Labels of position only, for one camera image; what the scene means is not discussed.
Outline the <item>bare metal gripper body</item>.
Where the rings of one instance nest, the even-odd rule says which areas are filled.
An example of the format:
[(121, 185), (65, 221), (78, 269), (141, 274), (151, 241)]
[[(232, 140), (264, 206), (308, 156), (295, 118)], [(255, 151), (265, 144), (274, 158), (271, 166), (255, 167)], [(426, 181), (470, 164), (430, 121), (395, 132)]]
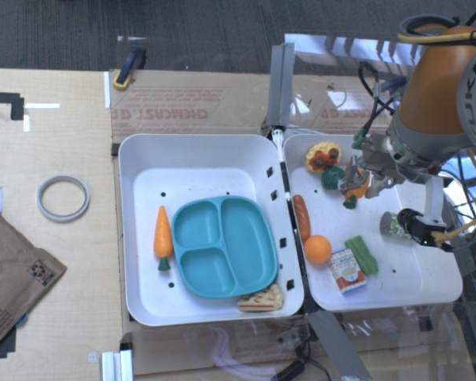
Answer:
[(397, 164), (387, 147), (384, 134), (372, 133), (362, 143), (361, 166), (373, 175), (376, 183), (403, 183), (405, 178), (397, 171)]

